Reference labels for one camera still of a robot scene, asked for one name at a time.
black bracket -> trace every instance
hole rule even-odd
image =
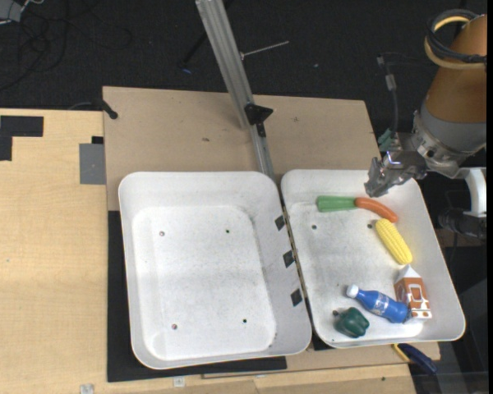
[[[260,107],[259,105],[255,105],[254,103],[248,103],[245,105],[245,114],[248,122],[251,126],[256,125],[257,134],[260,137],[266,137],[265,126],[263,122],[270,116],[270,114],[274,112],[274,109]]]

blue bottle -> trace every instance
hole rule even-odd
[[[349,298],[358,299],[373,314],[387,318],[391,323],[403,323],[408,316],[408,307],[392,300],[378,291],[363,291],[356,285],[347,288]]]

white tray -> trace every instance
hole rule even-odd
[[[393,299],[393,283],[401,265],[377,236],[380,217],[364,209],[320,213],[318,195],[367,197],[367,171],[294,170],[283,176],[282,193],[297,249],[297,261],[311,307],[313,327],[332,347],[369,346],[412,341],[451,341],[465,329],[458,301],[431,219],[416,181],[395,186],[378,200],[399,216],[395,224],[412,251],[412,267],[422,276],[433,318],[393,324],[366,311],[345,295],[354,283]],[[334,329],[333,310],[359,308],[370,322],[363,337],[351,338]]]
[[[291,245],[267,176],[136,172],[122,180],[119,201],[131,345],[142,364],[305,350],[311,323],[305,301],[297,303],[297,267],[284,257]]]

green bell pepper toy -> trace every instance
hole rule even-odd
[[[333,311],[333,315],[337,318],[334,328],[346,336],[361,337],[369,328],[369,321],[357,308],[351,307],[341,313]]]

brown milk carton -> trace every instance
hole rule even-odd
[[[426,287],[420,275],[410,264],[402,268],[394,282],[396,300],[409,308],[409,318],[429,319],[432,317]]]

